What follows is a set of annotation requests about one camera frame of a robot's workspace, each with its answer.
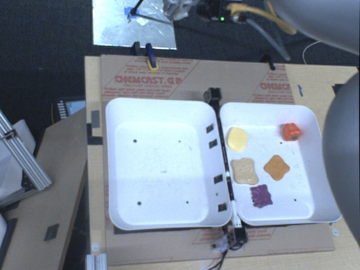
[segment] white plastic tray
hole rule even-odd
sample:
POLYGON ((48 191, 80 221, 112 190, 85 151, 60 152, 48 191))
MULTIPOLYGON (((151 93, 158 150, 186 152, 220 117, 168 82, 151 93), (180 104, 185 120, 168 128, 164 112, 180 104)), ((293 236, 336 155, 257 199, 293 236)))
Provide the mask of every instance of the white plastic tray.
MULTIPOLYGON (((315 115, 304 106, 227 103, 220 111, 224 136, 231 127, 248 133, 233 159, 252 158, 273 205, 253 206, 250 185, 233 182, 236 211, 251 225, 332 222, 340 212, 322 160, 315 115), (281 136, 296 123, 298 141, 281 136), (280 181, 263 170, 280 155, 290 171, 280 181)), ((213 109, 196 101, 117 98, 106 107, 109 212, 124 230, 216 227, 231 218, 231 204, 213 109)))
POLYGON ((112 222, 124 230, 226 224, 231 207, 216 123, 203 102, 111 100, 112 222))
POLYGON ((244 150, 226 146, 231 177, 233 159, 252 158, 259 182, 267 185, 273 204, 253 206, 248 184, 233 182, 237 213, 255 226, 333 222, 341 217, 327 180, 322 157, 322 139, 314 113, 305 106, 258 103, 227 103, 220 110, 224 135, 231 127, 247 132, 244 150), (295 123, 302 131, 297 141, 284 141, 282 127, 295 123), (263 167, 273 155, 290 166, 283 179, 275 181, 263 167))

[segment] yellow cable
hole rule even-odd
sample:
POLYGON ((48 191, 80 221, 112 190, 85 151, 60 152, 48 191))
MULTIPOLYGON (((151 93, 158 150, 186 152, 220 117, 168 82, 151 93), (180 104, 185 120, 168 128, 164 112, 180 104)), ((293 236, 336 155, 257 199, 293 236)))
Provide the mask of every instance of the yellow cable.
MULTIPOLYGON (((275 13, 274 8, 272 7, 271 3, 269 2, 269 0, 266 0, 266 5, 268 6, 268 9, 269 9, 270 14, 273 15, 273 16, 275 16, 275 17, 278 17, 278 16, 276 15, 276 13, 275 13)), ((277 24, 277 26, 278 26, 282 31, 284 31, 285 33, 287 33, 287 32, 286 32, 286 29, 284 29, 284 28, 282 27, 282 25, 277 24)), ((296 34, 296 32, 297 32, 296 29, 293 28, 293 27, 290 26, 290 25, 289 25, 289 27, 292 28, 292 29, 291 29, 292 32, 294 32, 294 33, 296 34)))
POLYGON ((253 13, 260 16, 263 16, 264 18, 273 21, 277 24, 277 26, 280 27, 282 31, 284 31, 286 34, 289 35, 295 35, 297 33, 296 29, 292 26, 290 26, 285 21, 281 20, 279 17, 276 16, 273 8, 271 7, 270 11, 273 11, 274 14, 268 13, 262 9, 252 7, 243 3, 231 3, 226 7, 227 10, 230 10, 231 16, 240 15, 240 13, 253 13))

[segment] orange food piece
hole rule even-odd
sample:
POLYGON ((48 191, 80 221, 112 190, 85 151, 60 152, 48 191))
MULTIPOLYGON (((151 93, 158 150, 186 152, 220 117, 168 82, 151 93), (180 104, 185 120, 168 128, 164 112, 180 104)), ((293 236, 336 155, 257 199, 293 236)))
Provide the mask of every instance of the orange food piece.
POLYGON ((301 130, 295 123, 288 123, 282 129, 283 137, 285 141, 295 141, 302 134, 301 130))
POLYGON ((290 167, 279 155, 274 155, 270 161, 266 163, 264 170, 269 173, 274 180, 279 181, 290 171, 290 167))

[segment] yellow food piece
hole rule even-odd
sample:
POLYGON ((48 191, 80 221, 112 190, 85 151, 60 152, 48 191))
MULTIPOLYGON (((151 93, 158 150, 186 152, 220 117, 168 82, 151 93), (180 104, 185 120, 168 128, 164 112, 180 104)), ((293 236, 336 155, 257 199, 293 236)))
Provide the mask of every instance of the yellow food piece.
POLYGON ((253 159, 243 158, 240 160, 232 160, 231 167, 233 170, 234 181, 236 183, 255 185, 259 182, 259 178, 255 172, 253 159))
POLYGON ((226 144, 231 150, 240 152, 245 148, 247 141, 248 134, 244 130, 232 127, 227 136, 226 144))

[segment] dark floor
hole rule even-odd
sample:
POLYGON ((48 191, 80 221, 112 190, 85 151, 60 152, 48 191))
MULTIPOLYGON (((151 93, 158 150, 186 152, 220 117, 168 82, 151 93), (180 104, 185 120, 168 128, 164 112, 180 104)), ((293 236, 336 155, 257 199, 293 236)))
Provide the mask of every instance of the dark floor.
MULTIPOLYGON (((262 7, 261 0, 244 2, 262 7)), ((273 62, 286 62, 248 25, 207 24, 193 9, 174 27, 178 49, 156 51, 158 56, 258 62, 267 54, 273 62)), ((280 34, 290 62, 303 64, 303 49, 314 40, 280 34)), ((12 123, 25 119, 39 141, 51 125, 51 104, 84 95, 84 56, 103 53, 128 55, 129 49, 92 44, 92 0, 0 0, 0 109, 12 123)), ((359 66, 359 57, 320 43, 307 51, 307 62, 359 66)), ((85 212, 80 207, 70 247, 84 247, 85 212)), ((65 269, 81 269, 81 255, 73 253, 65 269)))

